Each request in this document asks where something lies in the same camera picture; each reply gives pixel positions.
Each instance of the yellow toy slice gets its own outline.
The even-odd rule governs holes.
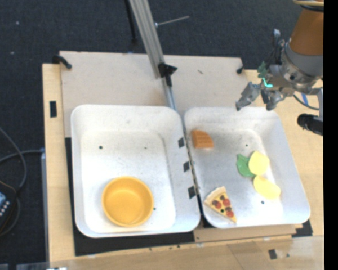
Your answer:
[[[263,175],[269,166],[269,158],[259,151],[254,151],[249,158],[248,167],[255,175]]]
[[[254,189],[267,199],[275,199],[281,195],[282,190],[271,181],[262,176],[256,176],[253,180]]]

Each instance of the orange bowl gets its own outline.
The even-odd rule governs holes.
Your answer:
[[[143,224],[153,212],[154,199],[149,187],[134,177],[119,177],[104,188],[101,204],[105,215],[116,225],[134,227]]]

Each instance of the black bracket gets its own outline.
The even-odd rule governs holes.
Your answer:
[[[60,56],[58,54],[55,54],[52,57],[51,62],[53,64],[60,64],[60,62],[61,62],[61,63],[63,63],[66,66],[66,68],[68,68],[68,69],[72,68],[72,65],[70,63],[68,63],[67,60],[64,57],[62,57],[62,56]]]
[[[171,83],[170,75],[173,74],[177,70],[177,67],[170,66],[165,63],[160,63],[158,65],[158,68],[159,68],[160,76],[162,78],[165,77],[165,81],[167,85],[171,87],[172,83]]]

